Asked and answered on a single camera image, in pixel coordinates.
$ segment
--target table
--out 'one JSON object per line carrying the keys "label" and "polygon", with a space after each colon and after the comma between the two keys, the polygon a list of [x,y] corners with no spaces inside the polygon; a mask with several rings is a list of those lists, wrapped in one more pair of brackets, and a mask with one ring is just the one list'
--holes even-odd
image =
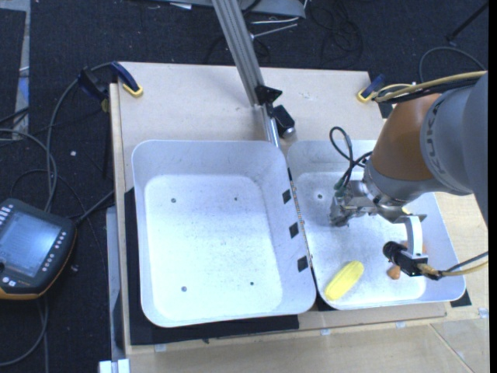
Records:
{"label": "table", "polygon": [[[485,371],[488,357],[488,268],[467,276],[472,305],[399,305],[319,312],[298,316],[300,329],[137,346],[130,343],[127,318],[127,261],[124,193],[133,187],[130,157],[141,141],[264,139],[261,115],[250,107],[236,67],[121,63],[143,86],[138,99],[110,86],[110,115],[116,190],[116,251],[124,349],[131,371]],[[269,87],[283,90],[283,104],[297,133],[282,140],[287,153],[298,140],[326,140],[332,126],[352,139],[377,139],[383,126],[375,103],[356,100],[370,82],[366,72],[261,68]],[[488,249],[488,230],[476,201],[437,195],[459,259]],[[458,349],[464,358],[458,357]]]}

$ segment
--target wooden table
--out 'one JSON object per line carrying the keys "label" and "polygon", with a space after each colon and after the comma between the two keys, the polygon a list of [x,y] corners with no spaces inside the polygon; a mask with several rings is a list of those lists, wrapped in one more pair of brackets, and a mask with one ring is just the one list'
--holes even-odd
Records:
{"label": "wooden table", "polygon": [[[472,305],[399,305],[298,316],[300,329],[284,333],[137,346],[130,343],[124,193],[133,187],[130,157],[147,139],[264,139],[260,113],[250,107],[235,67],[123,62],[144,94],[110,87],[113,161],[124,355],[132,373],[155,371],[489,371],[488,268],[467,275]],[[296,120],[297,134],[282,140],[326,140],[332,126],[352,139],[377,139],[384,120],[375,103],[356,93],[366,72],[262,68],[277,100]],[[488,230],[472,196],[437,195],[460,261],[488,249]]]}

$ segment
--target tray containing objects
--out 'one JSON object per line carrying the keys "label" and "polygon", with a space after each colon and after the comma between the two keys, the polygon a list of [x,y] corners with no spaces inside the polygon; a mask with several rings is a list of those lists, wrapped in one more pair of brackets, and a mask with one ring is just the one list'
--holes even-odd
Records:
{"label": "tray containing objects", "polygon": [[[373,150],[374,141],[353,141],[355,156]],[[426,277],[398,280],[387,275],[392,263],[382,253],[388,241],[404,242],[404,225],[392,224],[379,215],[353,218],[347,226],[333,227],[329,212],[335,193],[333,186],[349,163],[329,141],[299,141],[288,152],[297,200],[304,220],[311,263],[318,292],[335,309],[363,309],[387,305],[453,301],[463,295],[463,276],[433,281]],[[352,180],[360,180],[363,170],[356,167]],[[433,193],[425,193],[405,206],[411,214],[427,214],[422,221],[423,245],[432,267],[445,269],[458,264],[445,224]],[[325,288],[332,278],[351,261],[360,261],[364,271],[360,279],[341,298],[329,301]]]}
{"label": "tray containing objects", "polygon": [[141,307],[157,326],[290,315],[315,283],[287,163],[267,141],[133,151]]}

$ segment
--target black floor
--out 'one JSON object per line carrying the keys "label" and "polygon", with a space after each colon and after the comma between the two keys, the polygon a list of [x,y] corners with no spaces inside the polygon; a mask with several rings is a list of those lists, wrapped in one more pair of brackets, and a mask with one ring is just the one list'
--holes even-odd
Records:
{"label": "black floor", "polygon": [[[297,27],[260,37],[255,48],[261,66],[368,71],[371,78],[384,74],[388,83],[405,83],[420,81],[424,54],[449,47],[426,55],[424,80],[475,71],[488,68],[488,9],[451,44],[447,35],[487,1],[311,0],[307,18]],[[250,24],[261,19],[268,15],[246,15],[252,33],[283,25]],[[129,0],[31,0],[31,134],[46,141],[57,101],[85,66],[114,60],[232,64],[221,35],[209,8],[185,10]],[[2,45],[7,44],[5,37],[0,35]],[[9,52],[1,49],[0,54]],[[103,81],[112,78],[106,69],[97,73]],[[17,85],[6,81],[11,88]],[[77,217],[113,189],[112,163],[104,159],[108,119],[99,102],[81,90],[70,92],[61,105],[51,140],[61,178],[54,213]],[[47,174],[41,148],[30,141],[4,142],[0,167],[1,199],[13,195],[43,208]],[[105,208],[80,228],[71,265],[47,298],[50,371],[94,372],[99,361],[110,359]],[[0,302],[0,327],[1,363],[36,341],[36,303]],[[43,371],[44,361],[41,344],[23,361],[0,371]]]}

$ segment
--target screen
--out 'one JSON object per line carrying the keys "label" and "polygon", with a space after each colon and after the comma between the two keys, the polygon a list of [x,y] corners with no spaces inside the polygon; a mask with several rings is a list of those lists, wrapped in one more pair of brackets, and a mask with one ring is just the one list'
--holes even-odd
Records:
{"label": "screen", "polygon": [[34,277],[61,227],[16,211],[0,232],[0,260],[6,267]]}

